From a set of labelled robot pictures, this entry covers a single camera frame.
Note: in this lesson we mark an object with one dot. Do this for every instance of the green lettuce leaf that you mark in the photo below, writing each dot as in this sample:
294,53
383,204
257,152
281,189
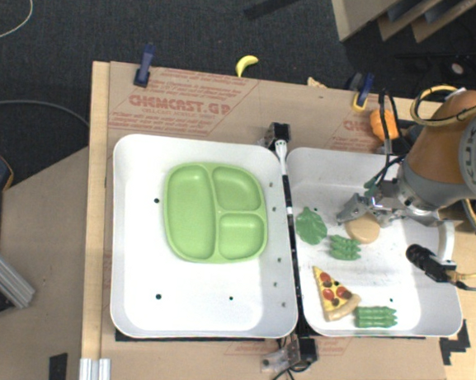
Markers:
310,226

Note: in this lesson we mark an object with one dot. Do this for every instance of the beige toy bread piece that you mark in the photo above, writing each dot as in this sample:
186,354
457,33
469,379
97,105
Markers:
315,83

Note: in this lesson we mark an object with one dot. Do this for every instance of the orange toy food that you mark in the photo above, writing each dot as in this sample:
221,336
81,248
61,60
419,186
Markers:
379,123

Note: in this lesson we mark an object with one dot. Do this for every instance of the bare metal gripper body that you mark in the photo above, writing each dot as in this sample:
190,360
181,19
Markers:
394,200

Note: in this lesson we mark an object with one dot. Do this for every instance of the brown cardboard board red print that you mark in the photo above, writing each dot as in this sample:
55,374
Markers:
228,109

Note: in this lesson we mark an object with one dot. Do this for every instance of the yellow banana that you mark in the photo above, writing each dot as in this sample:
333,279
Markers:
245,62

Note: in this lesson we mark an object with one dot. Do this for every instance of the green pea pods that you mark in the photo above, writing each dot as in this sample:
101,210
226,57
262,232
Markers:
344,249

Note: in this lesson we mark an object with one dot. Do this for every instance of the pizza slice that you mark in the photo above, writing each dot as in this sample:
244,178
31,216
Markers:
334,297

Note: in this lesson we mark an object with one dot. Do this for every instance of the thin black and white rod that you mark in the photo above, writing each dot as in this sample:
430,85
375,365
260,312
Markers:
290,204

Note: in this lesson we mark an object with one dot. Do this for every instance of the green asparagus bundle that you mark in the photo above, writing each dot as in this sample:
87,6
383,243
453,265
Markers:
376,317

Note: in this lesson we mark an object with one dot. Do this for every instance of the green divided plate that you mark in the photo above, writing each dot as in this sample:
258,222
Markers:
190,210

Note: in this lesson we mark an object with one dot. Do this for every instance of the white plastic tray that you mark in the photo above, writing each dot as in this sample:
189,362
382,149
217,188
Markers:
195,297
387,277

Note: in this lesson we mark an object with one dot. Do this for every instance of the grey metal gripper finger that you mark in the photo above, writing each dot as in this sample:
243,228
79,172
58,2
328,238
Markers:
387,221
354,207

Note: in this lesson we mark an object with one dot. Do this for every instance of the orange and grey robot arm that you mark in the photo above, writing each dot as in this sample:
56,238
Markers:
440,149

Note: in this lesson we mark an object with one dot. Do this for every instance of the black cylinder on white bracket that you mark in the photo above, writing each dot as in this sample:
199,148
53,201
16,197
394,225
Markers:
426,259

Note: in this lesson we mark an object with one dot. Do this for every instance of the tan round biscuit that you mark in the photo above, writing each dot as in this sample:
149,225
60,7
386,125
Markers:
362,233

